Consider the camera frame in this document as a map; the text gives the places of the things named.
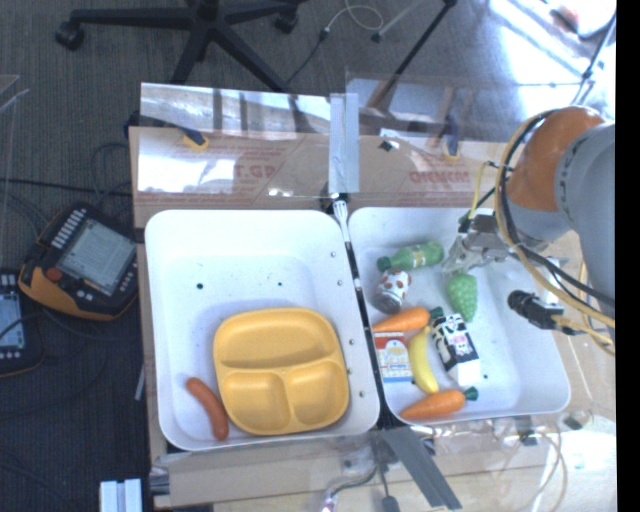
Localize green bottle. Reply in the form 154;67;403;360
376;240;446;274

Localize red and white packet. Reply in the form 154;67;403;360
372;331;415;385

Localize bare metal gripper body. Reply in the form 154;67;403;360
461;213;509;264

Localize green grapes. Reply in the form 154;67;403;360
446;272;479;323

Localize brown cardboard board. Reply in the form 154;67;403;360
128;125;617;509

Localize orange sausage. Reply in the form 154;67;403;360
185;377;231;442

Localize yellow divided plate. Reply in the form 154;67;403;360
212;307;351;437

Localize orange carrot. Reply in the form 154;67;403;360
372;306;445;334
398;386;480;422

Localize white plastic tray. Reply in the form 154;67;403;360
347;206;572;427
143;208;381;452

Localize black and white carton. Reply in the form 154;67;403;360
430;313;482;388

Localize black cylinder on white bracket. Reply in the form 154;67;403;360
507;289;566;331

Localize red and white can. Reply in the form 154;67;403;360
374;268;413;315

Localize yellow banana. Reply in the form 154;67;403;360
407;324;441;396

